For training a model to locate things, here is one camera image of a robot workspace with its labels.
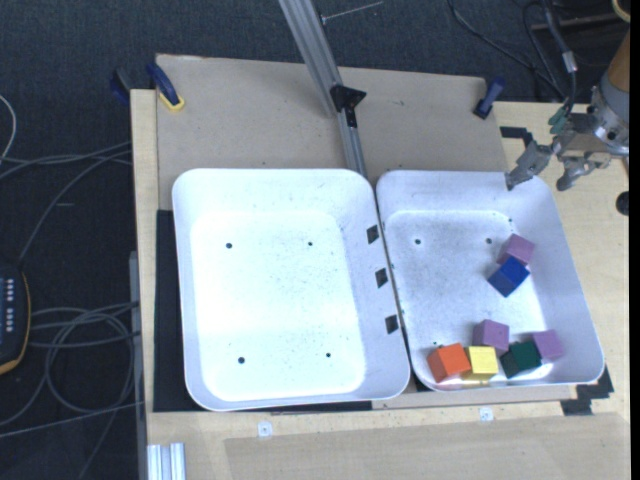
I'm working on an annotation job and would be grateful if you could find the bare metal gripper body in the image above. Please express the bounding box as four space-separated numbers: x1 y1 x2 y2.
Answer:
551 110 630 159

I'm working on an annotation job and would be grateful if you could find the yellow cube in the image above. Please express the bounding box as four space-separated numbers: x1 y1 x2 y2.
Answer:
464 345 500 382

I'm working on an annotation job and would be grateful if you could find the green cube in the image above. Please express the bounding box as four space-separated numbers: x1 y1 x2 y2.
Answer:
499 340 543 380

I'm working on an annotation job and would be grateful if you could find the orange cube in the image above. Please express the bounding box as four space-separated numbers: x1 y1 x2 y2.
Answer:
426 342 473 384

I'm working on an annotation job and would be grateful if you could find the brown cardboard board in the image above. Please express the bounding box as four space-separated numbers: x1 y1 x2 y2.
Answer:
154 53 577 412

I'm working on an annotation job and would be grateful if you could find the white plastic tray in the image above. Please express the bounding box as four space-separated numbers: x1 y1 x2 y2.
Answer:
170 167 413 413
374 168 607 394

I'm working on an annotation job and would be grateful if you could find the purple cube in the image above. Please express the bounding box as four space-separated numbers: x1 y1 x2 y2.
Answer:
471 318 511 351
495 233 536 268
531 329 565 362

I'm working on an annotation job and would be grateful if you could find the blue cube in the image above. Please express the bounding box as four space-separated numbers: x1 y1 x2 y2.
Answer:
487 257 531 299

